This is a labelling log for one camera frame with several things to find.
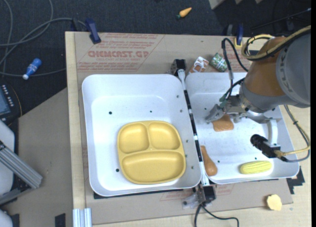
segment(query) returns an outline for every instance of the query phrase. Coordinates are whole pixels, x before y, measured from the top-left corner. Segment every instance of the yellow cable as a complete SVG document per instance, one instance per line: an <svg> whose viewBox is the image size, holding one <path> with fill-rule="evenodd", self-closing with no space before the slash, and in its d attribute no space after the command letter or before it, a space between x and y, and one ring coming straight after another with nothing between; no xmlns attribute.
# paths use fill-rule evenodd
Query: yellow cable
<svg viewBox="0 0 316 227"><path fill-rule="evenodd" d="M289 115L293 117L293 114L290 110L288 110ZM280 150L275 150L274 153L276 154L277 157L283 157L283 156L287 156L290 154L295 154L295 153L300 153L300 152L304 152L304 151L308 151L311 148L311 140L309 138L309 136L307 135L307 133L305 132L305 130L299 125L298 122L296 122L296 126L299 128L299 130L304 134L304 136L307 139L308 145L306 148L300 149L300 150L295 150L295 151L288 151L288 152L282 152Z"/></svg>
<svg viewBox="0 0 316 227"><path fill-rule="evenodd" d="M262 59L264 57L266 57L267 55L275 52L276 50L278 50L280 47L282 47L284 44L286 44L287 42L289 42L290 40L292 40L293 38L297 37L298 35L301 35L305 32L309 32L311 30L311 25L305 27L305 28L302 28L300 30L298 30L297 32L289 35L287 38L285 38L282 42L278 43L276 46L272 47L271 49L267 50L265 53L261 53L261 54L256 54L256 55L247 55L245 53L245 50L247 49L247 47L249 46L250 43L252 43L254 40L258 39L258 38L272 38L271 35L257 35L257 36L254 36L252 38L250 38L248 40L247 43L245 43L242 48L241 48L241 53L242 55L246 58L246 59L249 59L249 60L257 60L257 59Z"/></svg>

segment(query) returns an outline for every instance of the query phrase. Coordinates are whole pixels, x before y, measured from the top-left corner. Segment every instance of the cable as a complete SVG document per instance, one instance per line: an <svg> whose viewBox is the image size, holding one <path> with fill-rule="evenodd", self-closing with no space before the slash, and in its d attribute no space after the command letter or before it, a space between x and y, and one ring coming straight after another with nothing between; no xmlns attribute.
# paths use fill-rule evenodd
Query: cable
<svg viewBox="0 0 316 227"><path fill-rule="evenodd" d="M247 54L248 56L251 55L251 54L249 53L249 51L248 51L248 47L249 47L249 44L250 44L250 43L253 44L254 41L259 40L259 39L267 39L267 40L269 40L269 39L271 39L271 38L273 38L273 36L271 36L271 35L266 35L266 34L261 34L261 35L257 35L257 36L254 36L254 37L252 37L252 38L249 38L249 39L247 40L247 44L248 44L248 45L245 47L245 50L244 50L245 54Z"/></svg>
<svg viewBox="0 0 316 227"><path fill-rule="evenodd" d="M282 161L285 161L285 162L299 162L299 161L307 159L310 156L311 141L309 139L309 136L305 132L305 130L299 125L298 121L294 118L294 116L293 116L291 110L289 109L288 105L284 105L284 107L285 107L286 112L290 116L291 120L293 121L293 124L296 126L296 128L299 130L300 134L302 135L303 139L305 140L305 142L307 144L307 147L304 148L304 149L295 150L295 151L288 151L288 152L282 152L280 150L277 150L277 151L274 151L274 153ZM289 159L284 157L284 156L287 156L287 155L296 154L296 153L300 153L300 152L304 152L304 151L308 151L307 156L303 157L301 159L289 160Z"/></svg>
<svg viewBox="0 0 316 227"><path fill-rule="evenodd" d="M10 24L10 33L9 33L9 36L8 36L8 41L6 44L0 44L0 47L6 47L5 48L5 54L3 56L3 58L0 60L0 65L3 63L3 71L2 73L0 72L0 75L2 76L12 76L12 77L20 77L21 75L16 75L16 74L8 74L8 73L5 73L5 63L6 63L6 59L8 57L8 55L20 44L24 44L26 42L29 42L31 40L34 40L36 38L38 38L39 36L41 36L47 29L48 27L50 26L51 23L53 22L57 22L57 21L72 21L73 18L56 18L56 19L53 19L53 13L54 13L54 9L53 9L53 4L52 4L52 1L51 0L48 0L49 4L50 4L50 9L51 9L51 14L50 14L50 19L49 21L39 25L38 27L34 28L33 30L31 30L29 33L27 33L22 39L20 39L18 42L12 42L10 43L10 40L11 40L11 34L12 34L12 29L13 29L13 13L12 13L12 9L9 5L9 3L6 1L6 0L3 0L5 2L5 4L8 6L9 8L9 12L10 12L10 20L11 20L11 24ZM82 21L78 21L81 25L85 26L85 24L82 22ZM34 35L33 37L31 38L27 38L29 37L30 35L32 35L33 33L35 33L36 31L39 31L41 28L44 28L42 31L40 31L38 34ZM36 74L36 75L33 75L33 76L46 76L46 75L50 75L50 74L55 74L55 73L59 73L59 72L62 72L64 71L65 69L60 69L60 70L56 70L56 71L53 71L53 72L49 72L49 73L44 73L44 74Z"/></svg>
<svg viewBox="0 0 316 227"><path fill-rule="evenodd" d="M50 20L53 19L53 15L54 15L54 7L53 7L53 3L51 0L48 0L49 4L50 4ZM39 34L37 34L36 36L32 37L32 38L29 38L27 40L24 40L26 39L30 34L27 34L24 38L22 38L19 42L15 42L15 43L8 43L8 44L0 44L0 46L8 46L8 45L18 45L18 44L21 44L21 43L26 43L28 41L31 41L33 39L36 39L37 37L39 37L41 34L43 34L49 27L49 24L45 27L44 30L42 30Z"/></svg>
<svg viewBox="0 0 316 227"><path fill-rule="evenodd" d="M250 43L252 43L254 40L256 40L256 38L258 36L254 36L253 38L250 38L248 40L247 43L245 43L242 48L241 48L241 53L242 55L250 60L250 61L259 61L259 60L264 60L266 58L271 57L272 55L274 55L275 53L277 53L278 51L280 51L282 48L286 47L287 45L289 45L291 42L293 42L294 40L298 39L299 37L310 33L311 32L311 25L302 28L298 31L296 31L295 33L289 35L288 37L286 37L282 42L278 43L276 46L272 47L271 49L267 50L265 53L260 53L257 55L247 55L245 53L245 50L247 49L247 47L249 46Z"/></svg>
<svg viewBox="0 0 316 227"><path fill-rule="evenodd" d="M240 85L243 83L243 81L245 80L245 78L240 79L239 81L236 81L233 85L232 88L236 87L237 85ZM227 92L224 94L224 96L227 96L227 94L230 92L230 88L227 90Z"/></svg>
<svg viewBox="0 0 316 227"><path fill-rule="evenodd" d="M248 69L246 67L244 67L244 65L241 63L240 59L239 59L239 56L238 56L238 53L235 49L235 46L233 44L233 42L229 39L229 38L224 38L222 40L222 49L223 49L223 54L224 54L224 59L226 61L226 64L227 64L227 68L229 70L229 78L230 78L230 81L231 81L231 86L230 88L228 89L228 91L226 92L226 94L224 95L225 96L225 100L227 101L230 96L232 95L232 90L233 90L233 87L234 87L234 75L233 75L233 70L232 70L232 67L231 67L231 64L228 60L228 57L227 57L227 52L226 52L226 46L225 46L225 41L227 41L231 47L233 48L234 50L234 53L235 53L235 56L240 64L240 66L247 72Z"/></svg>
<svg viewBox="0 0 316 227"><path fill-rule="evenodd" d="M228 217L228 218L222 218L222 217L217 217L215 216L214 214L212 214L211 212L209 212L206 207L203 205L203 204L200 204L198 207L197 207L197 210L196 210L196 213L195 213L195 216L194 216L194 226L197 227L197 220L198 220L198 214L201 210L201 208L203 208L208 214L210 214L212 217L214 218L217 218L219 220L236 220L237 221L237 227L239 227L239 220L238 218L236 217Z"/></svg>
<svg viewBox="0 0 316 227"><path fill-rule="evenodd" d="M7 43L10 43L12 30L13 30L13 13L12 13L12 8L11 8L10 4L7 2L7 0L3 0L3 1L7 5L8 9L9 9L9 13L10 13L10 30L9 30L8 41L7 41ZM6 47L4 54L7 54L7 52L8 52L8 47ZM5 72L5 61L3 63L2 70L3 70L3 72Z"/></svg>
<svg viewBox="0 0 316 227"><path fill-rule="evenodd" d="M23 115L23 112L22 112L22 105L21 105L21 102L20 102L20 99L19 99L17 93L15 92L15 89L13 88L13 86L11 86L11 87L12 87L12 90L13 90L13 93L14 93L16 99L18 100L19 109L20 109L20 117L21 117L21 116Z"/></svg>

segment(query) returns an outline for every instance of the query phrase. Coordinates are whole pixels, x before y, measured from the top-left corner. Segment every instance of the blue clamp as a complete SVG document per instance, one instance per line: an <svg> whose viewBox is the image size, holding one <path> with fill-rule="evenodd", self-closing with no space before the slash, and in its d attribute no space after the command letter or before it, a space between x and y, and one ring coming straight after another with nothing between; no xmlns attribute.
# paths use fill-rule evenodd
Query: blue clamp
<svg viewBox="0 0 316 227"><path fill-rule="evenodd" d="M96 43L100 43L101 42L101 39L98 35L98 31L97 31L97 28L96 28L96 25L95 25L95 21L92 19L92 18L87 18L85 20L85 26L87 28L88 31L90 31L90 38L92 40L92 42L94 44Z"/></svg>
<svg viewBox="0 0 316 227"><path fill-rule="evenodd" d="M240 49L242 47L242 36L243 36L243 25L239 24L238 30L237 30L237 35L236 35L236 38L234 39L235 48Z"/></svg>

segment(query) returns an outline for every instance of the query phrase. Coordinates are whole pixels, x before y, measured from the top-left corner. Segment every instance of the wooden table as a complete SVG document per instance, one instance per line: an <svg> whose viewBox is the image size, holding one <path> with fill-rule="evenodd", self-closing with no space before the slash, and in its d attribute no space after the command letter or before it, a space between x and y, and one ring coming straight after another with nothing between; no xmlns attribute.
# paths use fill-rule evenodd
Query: wooden table
<svg viewBox="0 0 316 227"><path fill-rule="evenodd" d="M187 36L187 35L158 35L161 38L151 48L152 51L160 55L164 55L162 61L157 64L151 73L164 73L163 70L169 67L170 62L175 58L186 59L188 67L191 66L198 56L208 58L220 52L220 42L224 37L210 37L210 36ZM84 209L87 207L84 169L82 159L82 137L80 127L80 112L79 112L79 92L80 84L78 82L77 59L78 47L76 45L87 45L90 42L87 33L66 32L66 56L67 56L67 80L68 80L68 98L69 98L69 121L70 121L70 144L71 144L71 168L72 168L72 182L73 182L73 206L74 209ZM153 63L150 57L146 59L146 63L141 63L137 73L145 73L148 66ZM310 135L310 108L298 109L292 108L292 112L299 120L300 124ZM293 141L295 149L305 147L305 142L295 126L291 124L290 118L284 115L284 120L287 124L290 137ZM281 211L272 211L267 207L256 207L247 209L237 209L229 211L217 212L216 215L220 217L237 217L240 221L240 226L295 226L307 227L311 226L311 163L310 159L300 163L302 172L304 174L305 183L301 187L295 187L295 194L293 195L293 203L283 205ZM131 222L97 224L93 226L193 226L193 212L181 216L137 220ZM221 221L210 217L208 214L200 214L197 225L201 226L237 226L234 220Z"/></svg>

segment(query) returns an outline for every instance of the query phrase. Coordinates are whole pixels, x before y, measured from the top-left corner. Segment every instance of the white tray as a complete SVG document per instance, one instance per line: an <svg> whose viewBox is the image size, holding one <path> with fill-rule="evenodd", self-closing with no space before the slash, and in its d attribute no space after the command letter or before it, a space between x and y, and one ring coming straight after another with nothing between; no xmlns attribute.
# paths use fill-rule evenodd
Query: white tray
<svg viewBox="0 0 316 227"><path fill-rule="evenodd" d="M198 155L180 80L163 75L91 75L82 83L89 179L101 196L185 189L201 180ZM161 120L178 130L186 155L186 171L163 184L138 185L119 166L117 134L130 122Z"/></svg>
<svg viewBox="0 0 316 227"><path fill-rule="evenodd" d="M234 82L246 76L246 73L234 73ZM194 73L186 77L186 87L194 114L197 135L200 145L205 145L211 159L216 163L218 173L208 177L217 184L236 182L258 181L288 178L295 176L299 171L296 162L283 162L277 158L267 158L260 150L253 147L250 137L259 134L268 138L267 125L258 124L250 119L243 118L239 123L234 123L231 131L215 132L213 124L207 124L205 117L219 99L230 87L228 73ZM233 90L233 95L238 94L239 86ZM293 151L293 145L279 108L265 113L266 117L278 119L277 142L282 151ZM296 155L289 155L289 159L297 159ZM239 166L251 161L268 160L273 168L259 174L241 174Z"/></svg>

